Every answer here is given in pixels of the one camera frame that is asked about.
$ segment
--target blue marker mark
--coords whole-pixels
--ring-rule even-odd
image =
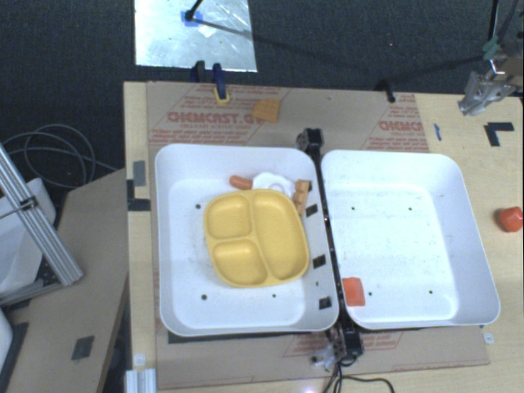
[[[194,21],[188,22],[186,20],[186,11],[180,12],[180,18],[182,19],[182,22],[184,23],[184,25],[186,25],[188,28],[194,28],[195,26],[199,25],[198,22],[194,22]],[[204,16],[199,11],[195,11],[195,15],[193,19],[204,20]]]
[[[433,124],[433,126],[435,127],[435,134],[436,134],[436,137],[439,139],[439,141],[442,141],[442,137],[440,136],[440,128],[437,124]]]

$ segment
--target dark floor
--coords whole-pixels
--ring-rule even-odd
[[[478,59],[492,1],[249,0],[259,72],[226,79],[367,90],[387,79],[395,91],[462,93],[471,70],[488,68]],[[510,3],[500,0],[501,17]],[[121,168],[122,83],[189,78],[187,70],[136,66],[133,34],[133,0],[0,0],[0,142],[66,124],[85,134],[99,160]],[[31,156],[53,180],[83,182],[75,158]],[[20,153],[13,159],[34,176]],[[48,190],[59,202],[65,189]]]

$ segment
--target metal sheet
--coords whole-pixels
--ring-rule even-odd
[[[139,66],[208,68],[256,72],[247,0],[204,0],[198,23],[183,19],[196,0],[134,0],[136,63]]]

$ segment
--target white tray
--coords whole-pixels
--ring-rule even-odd
[[[337,291],[323,225],[314,164],[290,148],[212,147],[174,144],[156,156],[160,316],[181,336],[256,332],[311,332],[331,327],[339,314]],[[310,266],[295,281],[272,287],[236,288],[223,282],[211,263],[203,228],[208,202],[236,191],[231,175],[261,172],[310,180],[303,218]],[[315,258],[325,264],[314,268]]]
[[[330,151],[322,162],[342,278],[363,328],[487,324],[499,298],[459,167],[437,154]]]

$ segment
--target yellow divided tray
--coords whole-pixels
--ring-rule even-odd
[[[235,287],[266,287],[300,277],[309,248],[293,202],[271,189],[217,196],[204,229],[216,273]]]

